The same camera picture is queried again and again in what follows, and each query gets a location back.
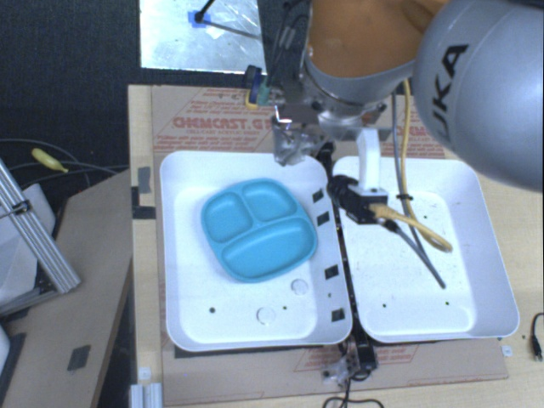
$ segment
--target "white tray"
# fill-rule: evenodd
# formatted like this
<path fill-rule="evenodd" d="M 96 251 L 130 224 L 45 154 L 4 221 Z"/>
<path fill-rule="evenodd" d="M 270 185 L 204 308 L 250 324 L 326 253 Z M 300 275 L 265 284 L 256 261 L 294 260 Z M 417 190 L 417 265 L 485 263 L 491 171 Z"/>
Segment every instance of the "white tray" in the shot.
<path fill-rule="evenodd" d="M 244 283 L 214 256 L 201 209 L 220 190 L 258 178 L 280 181 L 297 198 L 316 228 L 317 249 L 286 274 Z M 348 336 L 342 258 L 326 174 L 316 160 L 281 167 L 271 154 L 180 151 L 162 162 L 160 181 L 167 330 L 175 344 L 197 352 L 339 343 Z M 316 193 L 322 197 L 314 202 Z M 321 216 L 329 220 L 318 225 Z"/>
<path fill-rule="evenodd" d="M 342 212 L 361 325 L 384 343 L 514 333 L 519 314 L 476 174 L 445 160 L 407 159 L 406 170 L 419 220 L 454 247 L 446 254 L 422 241 L 446 288 L 398 236 Z M 344 157 L 334 173 L 357 178 L 359 159 Z M 391 158 L 382 159 L 381 183 L 401 211 Z"/>

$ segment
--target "blue divided plate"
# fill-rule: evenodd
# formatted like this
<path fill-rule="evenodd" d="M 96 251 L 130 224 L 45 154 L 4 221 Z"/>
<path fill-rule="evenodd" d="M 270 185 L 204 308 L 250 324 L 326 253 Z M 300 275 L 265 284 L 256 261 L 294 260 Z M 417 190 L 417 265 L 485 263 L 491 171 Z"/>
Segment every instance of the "blue divided plate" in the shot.
<path fill-rule="evenodd" d="M 219 262 L 240 281 L 285 274 L 317 246 L 308 214 L 283 184 L 269 178 L 244 181 L 212 196 L 201 221 Z"/>

